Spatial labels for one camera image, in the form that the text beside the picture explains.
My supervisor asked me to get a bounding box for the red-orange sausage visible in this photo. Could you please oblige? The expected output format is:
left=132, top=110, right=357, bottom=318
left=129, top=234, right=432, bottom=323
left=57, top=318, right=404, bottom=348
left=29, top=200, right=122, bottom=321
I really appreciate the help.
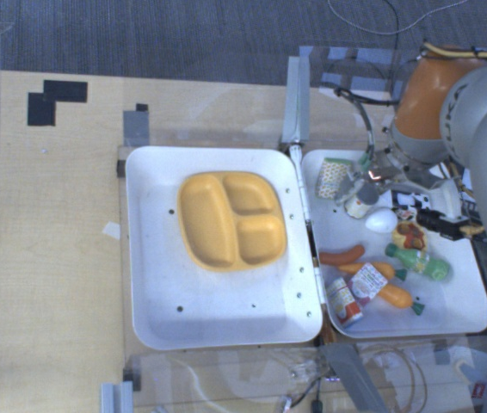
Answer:
left=318, top=243, right=366, bottom=268

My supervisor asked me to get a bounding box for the orange divided plate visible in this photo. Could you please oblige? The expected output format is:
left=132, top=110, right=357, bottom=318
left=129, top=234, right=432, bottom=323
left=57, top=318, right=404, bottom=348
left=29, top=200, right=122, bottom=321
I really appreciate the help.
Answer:
left=176, top=170, right=288, bottom=274

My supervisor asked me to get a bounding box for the black cylinder on white bracket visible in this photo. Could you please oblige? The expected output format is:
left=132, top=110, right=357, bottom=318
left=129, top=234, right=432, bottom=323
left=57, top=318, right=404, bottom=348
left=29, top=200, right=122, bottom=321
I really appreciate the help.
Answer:
left=398, top=174, right=472, bottom=243

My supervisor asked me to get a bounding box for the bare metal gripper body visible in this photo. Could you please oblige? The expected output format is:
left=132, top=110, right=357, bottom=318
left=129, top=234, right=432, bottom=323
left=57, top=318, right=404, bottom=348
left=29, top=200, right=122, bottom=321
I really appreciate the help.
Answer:
left=361, top=149, right=406, bottom=186

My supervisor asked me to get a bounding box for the green plastic bottle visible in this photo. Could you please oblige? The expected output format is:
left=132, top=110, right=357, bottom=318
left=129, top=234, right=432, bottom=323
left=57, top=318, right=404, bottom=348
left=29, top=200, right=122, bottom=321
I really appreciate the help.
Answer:
left=384, top=242, right=452, bottom=282

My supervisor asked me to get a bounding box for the black and white cow-print carton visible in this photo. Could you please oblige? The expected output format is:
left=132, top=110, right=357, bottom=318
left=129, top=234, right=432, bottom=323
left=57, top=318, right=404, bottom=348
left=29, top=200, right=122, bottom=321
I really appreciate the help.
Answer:
left=391, top=190, right=432, bottom=221

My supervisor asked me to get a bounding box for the white plastic tray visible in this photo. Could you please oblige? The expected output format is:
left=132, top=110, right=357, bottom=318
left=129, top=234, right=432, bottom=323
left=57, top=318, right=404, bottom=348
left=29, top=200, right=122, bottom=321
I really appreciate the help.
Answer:
left=301, top=148, right=487, bottom=340
left=124, top=145, right=324, bottom=352

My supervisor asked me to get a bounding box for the white and red can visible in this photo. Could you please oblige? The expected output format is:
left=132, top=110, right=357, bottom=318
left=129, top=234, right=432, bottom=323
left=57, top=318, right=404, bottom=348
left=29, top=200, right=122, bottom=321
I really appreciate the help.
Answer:
left=324, top=276, right=364, bottom=330

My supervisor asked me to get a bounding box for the yellow and red round packet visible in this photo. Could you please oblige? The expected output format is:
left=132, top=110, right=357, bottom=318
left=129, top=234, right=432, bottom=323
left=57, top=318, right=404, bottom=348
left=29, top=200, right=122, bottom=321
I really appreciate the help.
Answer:
left=391, top=220, right=428, bottom=251

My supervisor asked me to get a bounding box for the white egg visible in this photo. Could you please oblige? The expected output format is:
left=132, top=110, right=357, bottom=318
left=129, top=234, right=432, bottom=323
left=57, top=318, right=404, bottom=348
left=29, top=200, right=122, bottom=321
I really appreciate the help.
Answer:
left=364, top=207, right=399, bottom=234

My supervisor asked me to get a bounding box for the small white and yellow cup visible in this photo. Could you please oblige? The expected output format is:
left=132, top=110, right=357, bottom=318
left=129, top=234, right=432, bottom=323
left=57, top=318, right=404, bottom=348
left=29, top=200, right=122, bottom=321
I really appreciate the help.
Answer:
left=344, top=192, right=377, bottom=220

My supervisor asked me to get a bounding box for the white and pink packet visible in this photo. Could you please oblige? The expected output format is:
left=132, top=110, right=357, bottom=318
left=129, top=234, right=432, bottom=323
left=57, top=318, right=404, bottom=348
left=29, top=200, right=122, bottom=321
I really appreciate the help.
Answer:
left=346, top=262, right=389, bottom=307

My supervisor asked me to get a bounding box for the white patterned carton green top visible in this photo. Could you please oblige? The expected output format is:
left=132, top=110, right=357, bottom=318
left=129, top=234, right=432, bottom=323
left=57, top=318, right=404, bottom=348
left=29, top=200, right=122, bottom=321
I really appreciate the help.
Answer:
left=314, top=157, right=354, bottom=200

